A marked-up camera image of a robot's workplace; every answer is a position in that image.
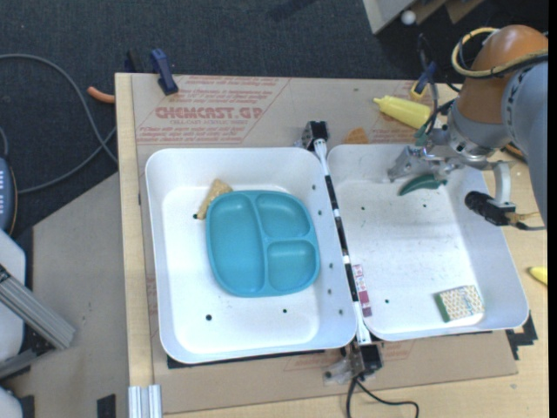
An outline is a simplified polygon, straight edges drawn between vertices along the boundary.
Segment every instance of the black floor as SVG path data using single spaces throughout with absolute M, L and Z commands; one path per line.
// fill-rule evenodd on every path
M 480 26 L 528 24 L 548 30 L 548 0 L 486 0 L 458 24 L 442 8 L 421 26 L 398 20 L 371 33 L 361 0 L 0 0 L 0 127 L 19 197 L 17 236 L 112 175 L 80 98 L 63 75 L 27 54 L 49 60 L 75 81 L 100 136 L 115 124 L 114 107 L 92 100 L 88 86 L 113 92 L 126 52 L 162 49 L 175 73 L 311 78 L 413 79 L 423 33 L 454 82 L 450 53 Z M 116 141 L 110 148 L 116 153 Z

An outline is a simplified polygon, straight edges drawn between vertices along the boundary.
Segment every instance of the wooden table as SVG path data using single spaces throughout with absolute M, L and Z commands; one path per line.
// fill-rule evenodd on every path
M 144 242 L 141 209 L 138 203 L 138 156 L 132 97 L 131 75 L 116 75 L 117 140 L 121 185 L 124 274 L 126 290 L 128 366 L 131 386 L 147 387 L 154 383 L 151 337 L 145 281 Z M 537 210 L 527 166 L 512 168 L 513 202 L 521 212 Z M 493 179 L 486 178 L 493 188 Z M 505 235 L 515 265 L 527 294 L 538 340 L 531 347 L 521 347 L 518 373 L 474 381 L 459 381 L 415 388 L 381 391 L 390 401 L 412 400 L 420 407 L 420 416 L 532 416 L 549 414 L 547 287 L 528 272 L 530 266 L 547 265 L 547 232 L 520 232 L 506 228 Z M 306 400 L 213 409 L 174 414 L 172 417 L 285 417 L 344 416 L 345 395 L 331 395 Z M 356 394 L 352 400 L 354 416 L 413 416 L 413 409 L 388 407 Z

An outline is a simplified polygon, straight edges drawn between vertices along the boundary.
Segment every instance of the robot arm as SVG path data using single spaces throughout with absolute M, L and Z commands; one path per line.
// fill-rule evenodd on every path
M 460 67 L 459 49 L 473 35 L 486 32 L 490 36 L 472 69 Z M 464 37 L 453 51 L 453 66 L 466 79 L 450 104 L 446 125 L 428 127 L 415 147 L 407 147 L 389 169 L 390 180 L 413 174 L 440 184 L 465 165 L 494 170 L 499 196 L 490 201 L 502 205 L 510 182 L 504 167 L 488 158 L 513 142 L 528 162 L 547 227 L 547 45 L 546 36 L 523 25 L 480 29 Z

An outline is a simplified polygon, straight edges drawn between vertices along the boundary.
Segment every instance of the white tray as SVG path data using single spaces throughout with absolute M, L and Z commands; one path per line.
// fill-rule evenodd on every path
M 470 191 L 487 193 L 480 171 L 453 172 L 437 190 L 399 196 L 386 169 L 403 145 L 339 145 L 328 163 L 353 265 L 363 267 L 372 315 L 384 340 L 519 327 L 528 316 L 520 277 L 500 227 L 470 211 Z M 436 293 L 473 285 L 485 312 L 444 322 Z
M 160 337 L 171 358 L 195 364 L 338 348 L 352 340 L 352 299 L 323 171 L 313 154 L 294 147 L 166 149 L 149 158 L 145 179 Z M 261 298 L 220 287 L 209 264 L 205 222 L 193 218 L 214 179 L 234 190 L 288 192 L 305 204 L 321 262 L 310 287 Z

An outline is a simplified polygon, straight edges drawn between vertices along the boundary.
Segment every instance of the blue plate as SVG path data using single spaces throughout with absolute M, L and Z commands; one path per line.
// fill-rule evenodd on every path
M 319 273 L 319 248 L 304 204 L 284 192 L 236 191 L 215 198 L 206 217 L 209 261 L 229 293 L 296 293 Z

